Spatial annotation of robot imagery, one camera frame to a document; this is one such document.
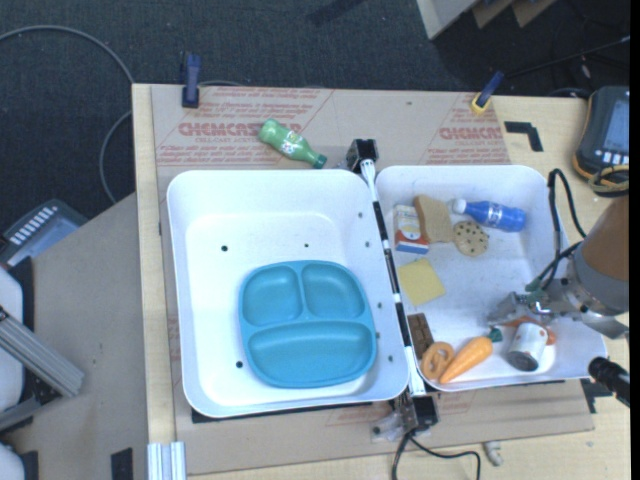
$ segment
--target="carrot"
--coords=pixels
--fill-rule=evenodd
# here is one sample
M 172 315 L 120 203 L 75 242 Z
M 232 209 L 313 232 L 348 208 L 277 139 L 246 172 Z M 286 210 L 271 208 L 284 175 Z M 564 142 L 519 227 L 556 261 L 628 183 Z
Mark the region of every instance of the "carrot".
M 470 370 L 477 364 L 480 364 L 493 352 L 493 343 L 486 336 L 476 336 L 472 338 L 460 351 L 453 357 L 449 366 L 440 376 L 439 382 L 446 384 L 455 379 L 458 375 Z

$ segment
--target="metal bracket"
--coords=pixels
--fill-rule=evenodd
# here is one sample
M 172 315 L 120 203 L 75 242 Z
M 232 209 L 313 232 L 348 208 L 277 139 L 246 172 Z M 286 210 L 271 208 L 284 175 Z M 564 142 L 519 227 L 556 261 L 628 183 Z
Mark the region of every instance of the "metal bracket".
M 396 441 L 407 432 L 418 428 L 418 415 L 408 391 L 396 398 L 393 406 L 393 411 L 371 425 L 372 441 Z
M 538 135 L 538 129 L 531 123 L 518 122 L 518 121 L 505 121 L 504 127 L 509 133 L 524 133 L 529 138 L 529 146 L 532 151 L 540 152 L 542 149 L 542 142 L 540 141 L 540 135 Z
M 73 397 L 80 392 L 84 373 L 42 343 L 28 327 L 13 318 L 2 306 L 0 347 L 58 393 Z
M 4 410 L 2 414 L 0 414 L 0 432 L 17 426 L 19 423 L 30 418 L 40 407 L 42 407 L 42 404 L 35 397 L 31 397 L 24 402 L 20 402 L 18 405 Z
M 148 480 L 187 480 L 185 446 L 182 441 L 147 445 Z

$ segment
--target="white cable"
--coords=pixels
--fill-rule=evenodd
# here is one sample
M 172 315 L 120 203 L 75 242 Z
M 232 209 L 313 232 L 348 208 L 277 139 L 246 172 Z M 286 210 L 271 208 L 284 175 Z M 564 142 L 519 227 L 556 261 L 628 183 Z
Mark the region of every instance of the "white cable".
M 104 175 L 104 154 L 105 154 L 105 151 L 107 150 L 107 146 L 109 145 L 109 141 L 111 140 L 111 137 L 113 136 L 114 132 L 116 131 L 118 126 L 120 126 L 124 122 L 124 120 L 127 119 L 128 117 L 131 117 L 131 110 L 125 112 L 120 117 L 120 119 L 118 119 L 115 122 L 115 124 L 111 127 L 111 130 L 109 130 L 109 133 L 107 133 L 104 140 L 102 141 L 102 147 L 100 148 L 100 158 L 98 160 L 98 169 L 100 170 L 100 182 L 102 183 L 102 188 L 106 192 L 109 199 L 111 199 L 111 202 L 113 204 L 116 204 L 117 201 L 116 201 L 116 198 L 113 196 L 113 193 L 109 189 L 109 186 L 107 184 L 107 179 L 105 178 L 105 175 Z
M 504 459 L 500 455 L 500 441 L 487 441 L 482 443 L 484 452 L 487 454 L 487 458 L 494 466 L 502 466 Z
M 378 191 L 376 190 L 376 166 L 373 163 L 373 160 L 369 158 L 362 160 L 360 162 L 360 172 L 362 173 L 364 180 L 367 182 L 371 198 L 375 202 L 378 202 Z
M 122 71 L 124 72 L 125 76 L 128 78 L 128 80 L 129 80 L 129 82 L 131 84 L 135 83 L 135 81 L 133 79 L 133 76 L 131 75 L 131 72 L 129 71 L 127 66 L 124 64 L 124 62 L 122 62 L 122 59 L 120 59 L 120 57 L 118 57 L 118 55 L 111 48 L 109 48 L 106 44 L 104 44 L 99 39 L 96 39 L 95 37 L 93 37 L 93 36 L 91 36 L 91 35 L 89 35 L 89 34 L 87 34 L 85 32 L 82 32 L 80 30 L 76 30 L 74 28 L 60 26 L 60 25 L 33 25 L 33 26 L 29 26 L 29 27 L 22 27 L 22 28 L 19 28 L 19 29 L 16 29 L 16 30 L 12 30 L 11 32 L 7 32 L 5 34 L 0 35 L 0 42 L 4 41 L 5 39 L 9 39 L 9 38 L 11 38 L 13 36 L 17 36 L 17 35 L 23 34 L 25 32 L 36 32 L 36 31 L 65 32 L 65 33 L 68 33 L 68 34 L 77 35 L 79 37 L 87 39 L 88 41 L 91 41 L 93 44 L 99 46 L 104 51 L 106 51 L 111 56 L 111 58 L 116 61 L 116 63 L 120 66 L 120 68 L 122 69 Z M 111 136 L 113 135 L 115 130 L 130 115 L 131 115 L 131 111 L 127 112 L 122 117 L 120 117 L 120 119 L 118 119 L 118 121 L 116 121 L 116 123 L 111 127 L 111 130 L 109 130 L 109 132 L 107 133 L 107 135 L 103 139 L 102 146 L 100 148 L 100 158 L 98 160 L 98 169 L 100 171 L 100 182 L 102 183 L 102 188 L 104 189 L 105 193 L 107 194 L 107 197 L 111 200 L 111 202 L 113 204 L 116 203 L 116 199 L 113 196 L 113 193 L 111 192 L 111 190 L 109 190 L 109 187 L 107 185 L 107 180 L 106 180 L 105 175 L 104 175 L 104 164 L 103 164 L 104 163 L 104 153 L 105 153 L 105 150 L 107 149 L 109 141 L 111 140 Z

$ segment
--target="electronic device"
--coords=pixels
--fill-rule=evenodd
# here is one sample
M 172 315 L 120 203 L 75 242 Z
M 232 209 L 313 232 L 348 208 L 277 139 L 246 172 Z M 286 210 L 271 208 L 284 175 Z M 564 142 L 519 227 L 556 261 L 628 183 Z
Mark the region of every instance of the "electronic device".
M 629 87 L 605 86 L 591 95 L 572 163 L 585 178 L 605 167 L 629 164 Z M 614 171 L 608 179 L 621 183 L 628 179 L 628 171 Z
M 7 244 L 0 263 L 14 267 L 27 256 L 35 258 L 87 222 L 66 203 L 51 199 L 15 222 L 4 234 Z

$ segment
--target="cookie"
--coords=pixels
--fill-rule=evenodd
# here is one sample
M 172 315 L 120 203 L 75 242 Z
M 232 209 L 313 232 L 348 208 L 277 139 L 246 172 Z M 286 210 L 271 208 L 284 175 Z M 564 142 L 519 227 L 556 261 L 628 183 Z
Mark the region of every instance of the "cookie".
M 465 220 L 453 226 L 453 242 L 462 254 L 478 256 L 489 247 L 489 235 L 477 222 Z

